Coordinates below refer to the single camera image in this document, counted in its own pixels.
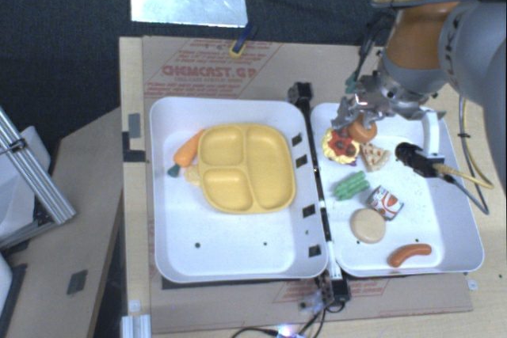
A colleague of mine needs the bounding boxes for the white plastic tray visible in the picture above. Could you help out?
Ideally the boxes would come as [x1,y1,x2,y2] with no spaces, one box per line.
[310,102,486,279]
[149,96,330,284]

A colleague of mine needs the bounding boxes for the yellow divided plate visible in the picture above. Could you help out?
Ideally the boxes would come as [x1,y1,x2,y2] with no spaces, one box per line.
[196,123,298,215]

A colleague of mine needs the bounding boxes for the orange carrot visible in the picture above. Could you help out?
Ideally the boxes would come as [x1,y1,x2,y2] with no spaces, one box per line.
[166,128,207,178]

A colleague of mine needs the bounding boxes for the red and white can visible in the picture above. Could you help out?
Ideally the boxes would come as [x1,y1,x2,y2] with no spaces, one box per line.
[365,185,406,221]

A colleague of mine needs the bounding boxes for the yellow spaghetti with red meatballs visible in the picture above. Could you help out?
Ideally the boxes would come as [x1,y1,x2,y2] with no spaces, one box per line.
[321,127,361,165]

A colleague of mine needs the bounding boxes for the orange sausage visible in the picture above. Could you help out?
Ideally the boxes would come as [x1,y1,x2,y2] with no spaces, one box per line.
[387,243,433,269]

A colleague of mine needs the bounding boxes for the green beans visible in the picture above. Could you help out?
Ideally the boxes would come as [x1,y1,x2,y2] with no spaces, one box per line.
[333,169,371,202]

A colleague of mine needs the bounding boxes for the beige round biscuit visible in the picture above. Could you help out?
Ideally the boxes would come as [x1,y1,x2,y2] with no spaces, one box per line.
[349,207,387,245]

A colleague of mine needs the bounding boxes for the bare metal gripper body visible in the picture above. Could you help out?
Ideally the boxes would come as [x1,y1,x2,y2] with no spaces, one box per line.
[348,74,437,120]

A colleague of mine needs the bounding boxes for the thin black and white rod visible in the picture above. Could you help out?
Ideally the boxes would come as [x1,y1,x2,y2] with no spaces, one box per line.
[299,101,342,283]

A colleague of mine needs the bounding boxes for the orange doughnut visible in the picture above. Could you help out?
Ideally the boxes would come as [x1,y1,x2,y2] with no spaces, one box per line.
[348,118,379,145]

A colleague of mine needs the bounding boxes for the brown cardboard board red print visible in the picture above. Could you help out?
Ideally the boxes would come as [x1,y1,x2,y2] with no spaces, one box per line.
[141,36,475,324]

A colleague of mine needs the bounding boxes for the pizza slice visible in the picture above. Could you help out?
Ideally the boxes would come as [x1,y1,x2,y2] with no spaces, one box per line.
[359,142,391,173]

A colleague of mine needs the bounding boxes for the black cylinder on white bracket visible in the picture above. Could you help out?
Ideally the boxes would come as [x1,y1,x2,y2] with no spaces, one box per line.
[395,110,447,177]

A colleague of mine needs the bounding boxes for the pale yellow toy food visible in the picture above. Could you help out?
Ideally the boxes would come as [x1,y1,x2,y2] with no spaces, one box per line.
[183,164,203,188]

